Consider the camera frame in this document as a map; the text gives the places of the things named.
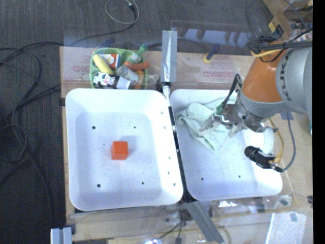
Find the wire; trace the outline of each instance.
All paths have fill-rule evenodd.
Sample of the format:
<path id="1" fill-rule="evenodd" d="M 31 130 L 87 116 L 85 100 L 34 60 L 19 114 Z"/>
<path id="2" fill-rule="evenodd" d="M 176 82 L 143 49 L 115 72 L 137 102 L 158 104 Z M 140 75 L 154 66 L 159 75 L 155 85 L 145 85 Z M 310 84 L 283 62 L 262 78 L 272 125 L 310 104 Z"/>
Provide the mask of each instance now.
<path id="1" fill-rule="evenodd" d="M 269 122 L 271 123 L 272 127 L 274 127 L 274 128 L 276 127 L 271 118 L 269 118 Z M 281 135 L 281 133 L 280 133 L 279 130 L 277 130 L 276 133 L 277 133 L 277 135 L 278 135 L 278 137 L 280 139 L 281 149 L 280 149 L 279 153 L 276 155 L 276 158 L 273 160 L 273 163 L 274 164 L 275 163 L 279 163 L 282 160 L 283 152 L 284 152 L 284 141 L 283 141 L 283 137 L 282 137 L 282 135 Z"/>
<path id="2" fill-rule="evenodd" d="M 294 137 L 294 134 L 293 134 L 293 131 L 292 131 L 292 128 L 291 128 L 291 122 L 290 122 L 289 112 L 288 111 L 286 112 L 286 117 L 288 119 L 288 127 L 289 127 L 289 131 L 290 131 L 291 139 L 292 139 L 292 146 L 294 148 L 294 152 L 292 154 L 292 158 L 291 158 L 291 161 L 289 162 L 289 164 L 285 168 L 280 169 L 279 172 L 286 171 L 293 164 L 293 162 L 294 162 L 294 160 L 296 158 L 296 142 L 295 142 L 295 137 Z"/>
<path id="3" fill-rule="evenodd" d="M 278 57 L 280 57 L 280 55 L 284 52 L 284 50 L 280 50 L 279 53 L 273 58 L 273 59 L 270 59 L 270 60 L 264 60 L 262 57 L 260 57 L 260 60 L 262 63 L 271 63 L 271 62 L 274 62 Z"/>
<path id="4" fill-rule="evenodd" d="M 292 40 L 290 40 L 291 42 L 293 42 L 294 40 L 298 39 L 299 37 L 301 37 L 302 35 L 305 35 L 307 33 L 310 33 L 313 30 L 313 28 L 305 30 L 304 32 L 298 34 L 296 37 L 294 37 Z"/>
<path id="5" fill-rule="evenodd" d="M 179 225 L 181 224 L 181 222 L 180 223 L 178 223 L 174 228 L 172 228 L 170 231 L 167 231 L 165 234 L 163 234 L 163 235 L 161 235 L 159 238 L 156 238 L 157 240 L 158 239 L 161 239 L 161 238 L 163 238 L 163 237 L 166 237 L 167 235 L 169 235 L 169 234 L 171 234 Z"/>
<path id="6" fill-rule="evenodd" d="M 34 154 L 30 154 L 28 151 L 27 151 L 27 146 L 28 146 L 28 138 L 27 138 L 27 134 L 26 134 L 26 131 L 24 130 L 24 128 L 18 124 L 15 124 L 14 123 L 14 114 L 16 112 L 16 110 L 31 102 L 32 100 L 34 100 L 36 97 L 42 95 L 43 93 L 47 92 L 47 91 L 50 91 L 50 90 L 53 90 L 53 91 L 59 91 L 57 89 L 55 89 L 57 86 L 59 86 L 58 84 L 55 85 L 55 86 L 52 86 L 52 87 L 49 87 L 47 86 L 46 84 L 44 84 L 43 82 L 40 82 L 38 80 L 38 77 L 40 75 L 40 72 L 41 72 L 41 66 L 40 66 L 40 63 L 38 61 L 38 59 L 30 52 L 26 51 L 27 48 L 32 48 L 33 46 L 44 46 L 44 45 L 62 45 L 61 43 L 56 43 L 56 42 L 40 42 L 40 43 L 33 43 L 33 44 L 29 44 L 29 45 L 26 45 L 20 49 L 16 49 L 16 48 L 0 48 L 0 51 L 3 51 L 3 50 L 14 50 L 14 52 L 12 52 L 10 55 L 8 55 L 6 58 L 4 58 L 3 60 L 0 61 L 0 66 L 1 65 L 7 65 L 11 68 L 15 68 L 15 69 L 19 69 L 21 71 L 24 71 L 25 73 L 27 73 L 25 70 L 19 68 L 19 67 L 16 67 L 14 65 L 11 65 L 9 63 L 7 63 L 6 61 L 7 60 L 10 60 L 16 56 L 18 56 L 19 54 L 21 53 L 25 53 L 27 55 L 29 55 L 32 60 L 35 62 L 36 66 L 37 66 L 37 74 L 36 74 L 36 77 L 32 76 L 31 74 L 27 73 L 30 77 L 33 78 L 34 82 L 33 84 L 29 87 L 29 89 L 27 90 L 27 92 L 20 98 L 20 100 L 18 101 L 18 103 L 16 104 L 16 106 L 14 107 L 14 109 L 9 113 L 9 115 L 7 117 L 9 117 L 11 115 L 11 124 L 7 124 L 7 121 L 6 119 L 0 115 L 0 118 L 1 118 L 1 121 L 3 122 L 3 124 L 5 125 L 3 128 L 0 129 L 0 132 L 4 132 L 5 130 L 9 129 L 9 128 L 12 128 L 13 129 L 13 133 L 15 135 L 15 137 L 11 137 L 9 135 L 3 135 L 2 137 L 7 137 L 7 138 L 11 138 L 13 140 L 16 140 L 21 146 L 22 146 L 22 150 L 18 156 L 17 159 L 15 160 L 8 160 L 8 159 L 5 159 L 5 158 L 0 158 L 1 160 L 3 161 L 6 161 L 6 162 L 9 162 L 9 163 L 15 163 L 15 165 L 11 168 L 11 170 L 1 179 L 0 181 L 0 187 L 3 186 L 3 184 L 5 182 L 7 182 L 7 180 L 10 178 L 10 176 L 27 160 L 30 160 L 32 165 L 34 166 L 35 170 L 36 170 L 36 173 L 39 175 L 39 178 L 41 179 L 42 181 L 42 184 L 44 186 L 44 189 L 45 189 L 45 192 L 46 192 L 46 198 L 47 198 L 47 203 L 48 203 L 48 209 L 49 209 L 49 222 L 50 222 L 50 228 L 52 228 L 52 223 L 53 223 L 53 214 L 52 214 L 52 205 L 51 205 L 51 198 L 50 198 L 50 194 L 49 194 L 49 189 L 48 189 L 48 186 L 46 184 L 46 181 L 41 173 L 41 171 L 39 170 L 38 168 L 38 165 L 36 163 L 36 161 L 31 157 L 32 155 L 34 156 Z M 34 86 L 36 85 L 36 83 L 39 83 L 43 86 L 45 86 L 47 89 L 40 92 L 40 93 L 37 93 L 36 95 L 30 97 L 30 98 L 27 98 L 25 99 L 28 94 L 32 91 L 32 89 L 34 88 Z M 20 137 L 18 136 L 17 132 L 16 132 L 16 129 L 19 129 L 22 133 L 23 133 L 23 141 L 20 139 Z"/>
<path id="7" fill-rule="evenodd" d="M 277 52 L 277 51 L 281 51 L 281 49 L 277 49 L 277 50 L 271 50 L 271 51 L 265 51 L 265 52 L 261 52 L 261 53 L 254 53 L 253 51 L 250 51 L 250 53 L 252 54 L 252 56 L 254 57 L 263 57 L 263 56 L 266 56 L 266 55 L 269 55 L 269 54 L 272 54 L 274 52 Z"/>
<path id="8" fill-rule="evenodd" d="M 229 90 L 229 93 L 228 93 L 227 97 L 225 98 L 225 100 L 221 104 L 222 108 L 225 108 L 230 96 L 232 95 L 232 93 L 234 92 L 234 90 L 236 88 L 237 83 L 239 84 L 239 86 L 242 85 L 241 84 L 241 77 L 240 77 L 240 75 L 238 73 L 234 77 L 233 84 L 232 84 L 232 86 L 231 86 L 231 88 Z"/>
<path id="9" fill-rule="evenodd" d="M 133 14 L 134 14 L 134 18 L 136 19 L 137 18 L 137 15 L 136 15 L 136 11 L 134 10 L 134 7 L 130 7 L 131 10 L 133 11 Z M 96 38 L 96 37 L 100 37 L 100 36 L 105 36 L 105 35 L 113 35 L 113 34 L 117 34 L 117 33 L 121 33 L 123 31 L 126 31 L 130 28 L 132 28 L 134 26 L 135 22 L 132 23 L 130 26 L 128 26 L 127 28 L 124 28 L 124 29 L 121 29 L 121 30 L 117 30 L 117 31 L 114 31 L 114 32 L 109 32 L 109 33 L 104 33 L 104 34 L 99 34 L 99 35 L 91 35 L 91 36 L 87 36 L 87 37 L 84 37 L 82 39 L 79 39 L 77 41 L 74 41 L 73 43 L 67 45 L 67 46 L 73 46 L 75 45 L 76 43 L 79 43 L 79 42 L 82 42 L 84 40 L 87 40 L 87 39 L 91 39 L 91 38 Z"/>
<path id="10" fill-rule="evenodd" d="M 139 20 L 139 16 L 140 16 L 140 13 L 139 13 L 139 7 L 138 7 L 138 5 L 137 5 L 137 3 L 136 3 L 135 0 L 132 0 L 132 1 L 133 1 L 133 3 L 134 3 L 134 7 L 135 7 L 136 10 L 137 10 L 137 16 L 136 16 L 135 20 L 132 21 L 132 22 L 122 22 L 122 21 L 119 21 L 119 20 L 117 20 L 116 18 L 114 18 L 114 17 L 113 17 L 113 16 L 108 12 L 108 10 L 107 10 L 107 4 L 108 4 L 109 2 L 111 2 L 111 1 L 112 1 L 112 0 L 107 0 L 107 1 L 106 1 L 106 3 L 105 3 L 105 11 L 106 11 L 106 13 L 108 14 L 108 16 L 111 17 L 114 21 L 119 22 L 119 23 L 122 23 L 122 24 L 133 24 L 133 23 L 136 23 L 136 22 Z M 129 7 L 133 6 L 133 4 L 132 4 L 129 0 L 124 0 L 124 1 L 126 1 L 126 2 L 128 3 L 128 6 L 129 6 Z"/>
<path id="11" fill-rule="evenodd" d="M 24 70 L 24 69 L 22 69 L 22 68 L 20 68 L 20 67 L 18 67 L 18 66 L 11 65 L 11 64 L 9 64 L 9 63 L 7 63 L 7 62 L 4 62 L 4 61 L 2 61 L 2 60 L 0 60 L 0 63 L 1 63 L 1 64 L 4 64 L 4 65 L 6 65 L 6 66 L 8 66 L 8 67 L 10 67 L 10 68 L 12 68 L 12 69 L 17 69 L 17 70 L 22 71 L 23 73 L 25 73 L 27 76 L 29 76 L 30 78 L 32 78 L 32 79 L 33 79 L 35 82 L 37 82 L 38 84 L 41 84 L 41 85 L 43 85 L 43 86 L 46 87 L 46 88 L 49 88 L 45 83 L 39 81 L 37 78 L 35 78 L 32 74 L 28 73 L 26 70 Z"/>
<path id="12" fill-rule="evenodd" d="M 20 131 L 23 132 L 23 134 L 24 134 L 24 143 L 22 144 L 21 141 L 19 140 L 19 138 L 16 137 L 16 138 L 17 138 L 17 141 L 18 141 L 18 142 L 21 144 L 21 146 L 22 146 L 21 153 L 20 153 L 19 157 L 18 157 L 16 160 L 8 160 L 8 159 L 5 159 L 5 158 L 3 158 L 3 157 L 0 157 L 0 159 L 3 160 L 3 161 L 6 161 L 6 162 L 8 162 L 8 163 L 18 162 L 18 161 L 20 161 L 20 160 L 23 158 L 23 155 L 24 155 L 24 153 L 25 153 L 25 151 L 26 151 L 26 147 L 27 147 L 27 134 L 26 134 L 26 132 L 25 132 L 25 130 L 24 130 L 24 128 L 23 128 L 22 126 L 20 126 L 20 125 L 16 125 L 16 124 L 9 124 L 9 125 L 6 125 L 6 126 L 3 127 L 0 131 L 1 131 L 1 132 L 4 132 L 4 131 L 7 130 L 8 128 L 19 128 Z"/>
<path id="13" fill-rule="evenodd" d="M 313 45 L 312 40 L 293 42 L 292 40 L 284 43 L 277 44 L 260 44 L 258 45 L 258 50 L 276 50 L 276 49 L 290 49 L 290 48 L 302 48 L 302 47 L 310 47 Z"/>
<path id="14" fill-rule="evenodd" d="M 305 21 L 304 21 L 304 19 L 302 18 L 302 16 L 301 16 L 301 14 L 299 14 L 298 13 L 298 11 L 297 11 L 297 9 L 289 2 L 289 1 L 287 1 L 287 0 L 282 0 L 282 1 L 284 1 L 284 2 L 286 2 L 292 9 L 293 9 L 293 11 L 297 14 L 297 16 L 299 17 L 299 19 L 300 19 L 300 21 L 301 21 L 301 23 L 303 24 L 303 26 L 304 26 L 304 28 L 305 29 L 308 29 L 307 28 L 307 25 L 306 25 L 306 23 L 305 23 Z"/>
<path id="15" fill-rule="evenodd" d="M 182 231 L 182 222 L 179 224 L 179 231 L 178 231 L 178 235 L 177 235 L 178 238 L 181 235 L 181 231 Z"/>

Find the gray carpet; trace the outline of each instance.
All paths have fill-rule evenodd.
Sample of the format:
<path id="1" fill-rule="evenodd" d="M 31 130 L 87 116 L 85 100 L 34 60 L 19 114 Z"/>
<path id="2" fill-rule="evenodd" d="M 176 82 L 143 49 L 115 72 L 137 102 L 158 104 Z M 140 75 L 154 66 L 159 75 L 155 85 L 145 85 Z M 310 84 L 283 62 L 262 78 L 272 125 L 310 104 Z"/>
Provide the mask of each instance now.
<path id="1" fill-rule="evenodd" d="M 13 48 L 53 41 L 65 45 L 87 36 L 110 33 L 126 26 L 110 19 L 105 13 L 107 0 L 0 0 L 1 50 L 5 59 Z M 137 49 L 142 43 L 158 44 L 161 31 L 177 27 L 180 31 L 198 22 L 215 23 L 221 31 L 234 26 L 248 30 L 252 37 L 268 35 L 270 13 L 259 0 L 136 0 L 139 20 L 128 30 L 102 35 L 75 43 L 74 46 L 96 47 L 108 38 L 116 47 Z M 126 2 L 113 1 L 112 14 L 122 21 L 133 21 Z M 179 51 L 206 53 L 211 44 L 180 41 Z M 26 48 L 40 65 L 38 79 L 48 87 L 59 84 L 58 46 L 42 44 Z M 247 48 L 222 46 L 221 54 L 249 53 Z M 48 91 L 17 109 L 14 123 L 26 132 L 28 145 L 21 159 L 22 147 L 14 140 L 9 114 L 33 85 L 30 75 L 37 75 L 37 64 L 26 52 L 17 52 L 0 64 L 0 121 L 2 133 L 0 152 L 0 242 L 48 243 L 50 228 L 66 223 L 64 204 L 64 173 L 60 93 Z M 45 90 L 33 86 L 24 100 Z M 15 131 L 24 141 L 18 127 Z"/>

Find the green cloth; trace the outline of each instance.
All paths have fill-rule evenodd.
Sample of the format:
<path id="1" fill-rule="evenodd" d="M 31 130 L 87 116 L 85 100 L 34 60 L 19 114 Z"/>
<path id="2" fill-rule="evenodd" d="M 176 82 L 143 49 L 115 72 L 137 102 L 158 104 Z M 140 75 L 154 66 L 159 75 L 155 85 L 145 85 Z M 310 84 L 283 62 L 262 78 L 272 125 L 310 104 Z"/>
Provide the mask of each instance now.
<path id="1" fill-rule="evenodd" d="M 204 121 L 212 114 L 216 114 L 216 108 L 223 100 L 218 99 L 207 104 L 192 102 L 187 109 L 184 109 L 176 116 L 176 125 L 180 127 L 186 126 L 194 139 L 206 148 L 217 151 L 227 139 L 229 129 L 222 124 L 204 131 L 200 131 L 200 129 L 204 126 Z"/>

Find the green basket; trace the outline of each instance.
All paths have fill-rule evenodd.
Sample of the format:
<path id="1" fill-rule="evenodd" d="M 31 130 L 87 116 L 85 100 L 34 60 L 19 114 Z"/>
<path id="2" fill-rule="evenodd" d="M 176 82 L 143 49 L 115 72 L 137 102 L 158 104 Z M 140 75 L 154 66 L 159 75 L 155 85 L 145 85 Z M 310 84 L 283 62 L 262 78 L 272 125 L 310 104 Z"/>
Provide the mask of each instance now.
<path id="1" fill-rule="evenodd" d="M 90 60 L 90 71 L 89 71 L 89 81 L 90 81 L 90 85 L 92 88 L 96 88 L 93 84 L 92 81 L 94 79 L 94 76 L 97 72 L 100 72 L 99 68 L 97 68 L 97 66 L 95 65 L 94 61 L 93 61 L 93 56 L 95 54 L 109 54 L 109 53 L 117 53 L 120 54 L 120 66 L 124 64 L 124 62 L 126 61 L 126 59 L 133 53 L 133 51 L 130 50 L 125 50 L 125 49 L 117 49 L 117 48 L 99 48 L 97 50 L 95 50 L 91 56 L 91 60 Z M 142 82 L 142 86 L 141 89 L 146 89 L 147 88 L 147 83 L 148 83 L 148 70 L 145 69 L 144 71 L 144 77 L 143 77 L 143 82 Z"/>

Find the orange cube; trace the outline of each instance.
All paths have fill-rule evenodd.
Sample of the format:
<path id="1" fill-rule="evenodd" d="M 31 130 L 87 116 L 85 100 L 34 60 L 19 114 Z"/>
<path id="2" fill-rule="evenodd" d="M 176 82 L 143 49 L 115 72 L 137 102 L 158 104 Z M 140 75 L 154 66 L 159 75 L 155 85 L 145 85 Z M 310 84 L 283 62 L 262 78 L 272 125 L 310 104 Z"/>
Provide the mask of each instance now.
<path id="1" fill-rule="evenodd" d="M 128 147 L 125 141 L 114 141 L 111 150 L 112 160 L 125 160 L 128 156 Z"/>

